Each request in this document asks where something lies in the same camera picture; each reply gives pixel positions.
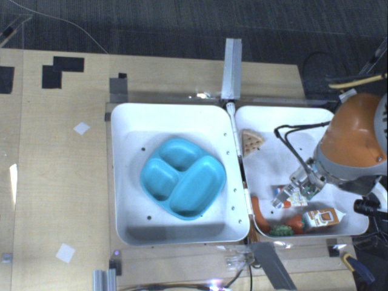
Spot orange toy sausage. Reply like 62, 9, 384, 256
250, 195, 272, 235

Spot orange toy carrot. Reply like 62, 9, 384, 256
284, 213, 307, 235

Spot brown and white carton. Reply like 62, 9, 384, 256
303, 207, 347, 233

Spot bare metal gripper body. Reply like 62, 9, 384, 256
289, 159, 327, 200

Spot small white and yellow carton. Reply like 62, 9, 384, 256
273, 185, 309, 209

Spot toy pizza slice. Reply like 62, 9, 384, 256
241, 129, 266, 158

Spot blue divided plate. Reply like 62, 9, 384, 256
139, 137, 228, 221

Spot green toy grapes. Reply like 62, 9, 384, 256
269, 224, 295, 237

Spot white plastic tray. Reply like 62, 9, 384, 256
234, 105, 370, 239
110, 102, 251, 247

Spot black cylinder on white bracket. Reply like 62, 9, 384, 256
353, 182, 388, 221

